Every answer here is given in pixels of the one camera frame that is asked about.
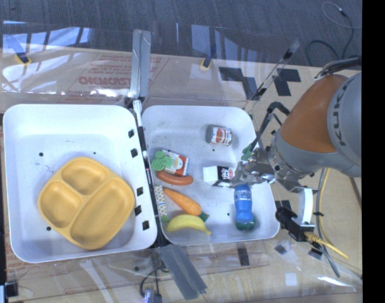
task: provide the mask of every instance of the orange carrot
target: orange carrot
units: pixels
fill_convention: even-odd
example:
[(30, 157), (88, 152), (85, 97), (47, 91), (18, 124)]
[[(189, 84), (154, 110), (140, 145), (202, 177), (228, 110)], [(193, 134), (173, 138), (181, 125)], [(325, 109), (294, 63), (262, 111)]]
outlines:
[(163, 191), (186, 213), (200, 216), (204, 221), (209, 217), (207, 214), (202, 212), (201, 205), (188, 196), (166, 187), (163, 188)]

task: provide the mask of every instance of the tin can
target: tin can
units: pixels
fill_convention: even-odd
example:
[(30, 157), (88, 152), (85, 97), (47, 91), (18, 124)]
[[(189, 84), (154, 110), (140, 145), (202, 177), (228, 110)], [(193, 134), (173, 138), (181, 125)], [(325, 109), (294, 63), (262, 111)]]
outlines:
[(225, 127), (209, 125), (206, 128), (205, 141), (211, 144), (229, 146), (232, 142), (232, 130)]

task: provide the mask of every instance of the hot dog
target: hot dog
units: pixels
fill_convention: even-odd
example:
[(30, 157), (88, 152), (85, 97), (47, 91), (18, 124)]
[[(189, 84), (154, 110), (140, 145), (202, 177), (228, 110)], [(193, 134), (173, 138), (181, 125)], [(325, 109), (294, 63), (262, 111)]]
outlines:
[(173, 185), (188, 185), (191, 184), (194, 179), (192, 176), (176, 176), (174, 174), (166, 173), (162, 170), (159, 170), (156, 173), (156, 176), (158, 179), (162, 180), (163, 182), (173, 184)]

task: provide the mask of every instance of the blue bottle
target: blue bottle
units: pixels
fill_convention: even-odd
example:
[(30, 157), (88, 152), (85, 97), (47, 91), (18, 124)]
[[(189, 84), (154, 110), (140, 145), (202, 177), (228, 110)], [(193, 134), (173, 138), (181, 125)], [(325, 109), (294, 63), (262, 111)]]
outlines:
[(254, 228), (254, 215), (252, 212), (251, 189), (247, 184), (238, 185), (234, 192), (236, 217), (235, 224), (239, 230)]

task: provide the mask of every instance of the banana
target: banana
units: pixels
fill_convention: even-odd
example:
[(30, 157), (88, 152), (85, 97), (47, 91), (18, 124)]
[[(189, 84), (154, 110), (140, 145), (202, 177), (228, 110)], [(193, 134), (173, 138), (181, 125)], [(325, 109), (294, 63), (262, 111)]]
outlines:
[(166, 231), (171, 232), (179, 230), (181, 228), (192, 228), (203, 231), (207, 235), (211, 234), (211, 232), (206, 228), (204, 221), (195, 215), (181, 214), (175, 216), (173, 219), (170, 220), (169, 224), (167, 225)]

